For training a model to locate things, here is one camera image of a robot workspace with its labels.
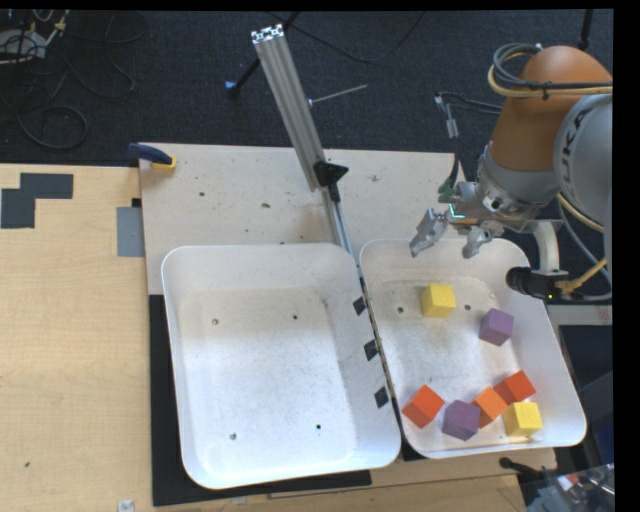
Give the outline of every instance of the yellow cable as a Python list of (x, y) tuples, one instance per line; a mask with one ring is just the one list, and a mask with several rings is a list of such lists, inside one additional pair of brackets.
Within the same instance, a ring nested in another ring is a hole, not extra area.
[(546, 96), (556, 96), (556, 95), (570, 95), (570, 94), (580, 94), (580, 95), (590, 95), (590, 94), (611, 94), (613, 93), (613, 86), (594, 86), (594, 87), (581, 87), (575, 89), (536, 89), (536, 90), (514, 90), (507, 89), (499, 85), (494, 75), (494, 65), (492, 64), (489, 68), (489, 74), (487, 76), (487, 81), (489, 82), (489, 86), (494, 92), (501, 94), (502, 96), (509, 96), (511, 98), (537, 98), (537, 97), (546, 97)]
[(580, 288), (587, 280), (591, 279), (594, 275), (596, 275), (602, 267), (607, 264), (607, 258), (602, 258), (598, 263), (596, 263), (593, 267), (587, 270), (582, 276), (577, 279), (573, 279), (571, 281), (558, 281), (556, 283), (556, 288), (559, 288), (562, 292), (566, 294), (570, 294), (572, 291)]
[(584, 213), (577, 210), (569, 201), (567, 201), (567, 198), (564, 197), (562, 193), (558, 192), (558, 194), (556, 195), (556, 198), (558, 199), (562, 207), (565, 208), (571, 215), (573, 215), (580, 222), (582, 222), (583, 224), (586, 224), (591, 229), (595, 229), (598, 233), (604, 233), (604, 227), (602, 225), (598, 224), (594, 220), (591, 220)]

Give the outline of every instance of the wooden table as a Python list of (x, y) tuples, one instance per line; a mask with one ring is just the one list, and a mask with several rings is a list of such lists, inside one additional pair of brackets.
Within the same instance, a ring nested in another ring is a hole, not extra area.
[[(445, 173), (452, 161), (428, 158)], [(21, 173), (71, 174), (73, 198), (38, 198), (33, 228), (0, 229), (3, 510), (524, 510), (495, 454), (399, 458), (366, 488), (154, 507), (148, 268), (119, 256), (116, 215), (141, 197), (140, 169), (2, 164), (0, 188), (19, 188)], [(518, 462), (556, 465), (552, 449), (520, 450)]]

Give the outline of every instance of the block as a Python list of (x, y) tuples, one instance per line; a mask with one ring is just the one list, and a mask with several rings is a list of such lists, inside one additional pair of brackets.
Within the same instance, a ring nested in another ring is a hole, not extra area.
[(509, 437), (529, 437), (542, 428), (542, 418), (535, 402), (514, 402), (502, 414)]
[(493, 386), (493, 389), (507, 402), (507, 405), (511, 405), (513, 402), (522, 402), (536, 392), (524, 370), (519, 370), (502, 379)]
[(420, 295), (422, 314), (435, 318), (446, 318), (456, 307), (453, 287), (449, 284), (431, 283)]
[(513, 333), (513, 315), (491, 308), (480, 322), (481, 340), (500, 346), (507, 341)]
[(423, 384), (409, 403), (402, 409), (402, 414), (419, 428), (425, 427), (435, 419), (444, 405), (444, 400), (429, 386)]
[(478, 432), (480, 407), (454, 400), (444, 411), (442, 432), (466, 441)]
[(480, 407), (479, 428), (486, 427), (509, 407), (509, 404), (491, 386), (488, 386), (471, 403)]

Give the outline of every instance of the yellow cube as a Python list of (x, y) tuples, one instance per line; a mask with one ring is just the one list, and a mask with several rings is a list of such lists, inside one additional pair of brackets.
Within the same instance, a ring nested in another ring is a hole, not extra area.
[(542, 428), (542, 418), (535, 402), (513, 402), (502, 413), (504, 428), (509, 437), (529, 437)]
[(420, 296), (422, 314), (446, 318), (456, 307), (453, 287), (449, 284), (431, 283)]

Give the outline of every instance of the purple block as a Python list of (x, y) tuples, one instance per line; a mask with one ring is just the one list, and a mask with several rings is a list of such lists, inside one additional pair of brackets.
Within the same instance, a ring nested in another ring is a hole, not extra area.
[(478, 431), (480, 407), (454, 400), (444, 411), (442, 432), (466, 441)]
[(491, 308), (480, 322), (481, 340), (494, 345), (502, 345), (513, 333), (513, 315)]

